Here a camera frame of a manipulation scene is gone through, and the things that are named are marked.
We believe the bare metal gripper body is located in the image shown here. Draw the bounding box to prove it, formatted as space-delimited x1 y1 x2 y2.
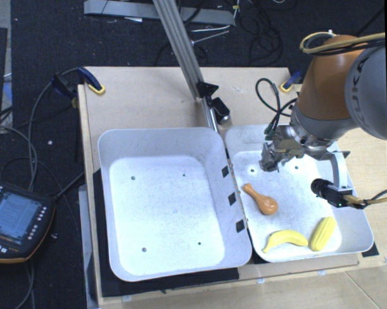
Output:
270 122 336 163

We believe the black cylinder on white bracket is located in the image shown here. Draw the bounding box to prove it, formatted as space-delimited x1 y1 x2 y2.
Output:
308 149 355 210

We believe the white plastic tray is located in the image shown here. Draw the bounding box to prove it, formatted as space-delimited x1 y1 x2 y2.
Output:
224 120 375 265
96 124 254 284

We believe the black block with thin wires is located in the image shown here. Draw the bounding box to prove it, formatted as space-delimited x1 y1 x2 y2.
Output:
210 96 232 125

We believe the yellow banana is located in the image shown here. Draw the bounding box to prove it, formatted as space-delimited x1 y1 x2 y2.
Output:
262 229 310 255

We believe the yellow toy corn cob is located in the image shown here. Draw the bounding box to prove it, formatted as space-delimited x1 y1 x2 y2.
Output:
308 216 338 253

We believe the pale wood board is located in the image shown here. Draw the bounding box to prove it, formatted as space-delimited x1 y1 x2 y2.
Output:
77 56 361 306

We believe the orange toy chicken drumstick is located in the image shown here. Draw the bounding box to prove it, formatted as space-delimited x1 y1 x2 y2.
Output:
243 181 279 217

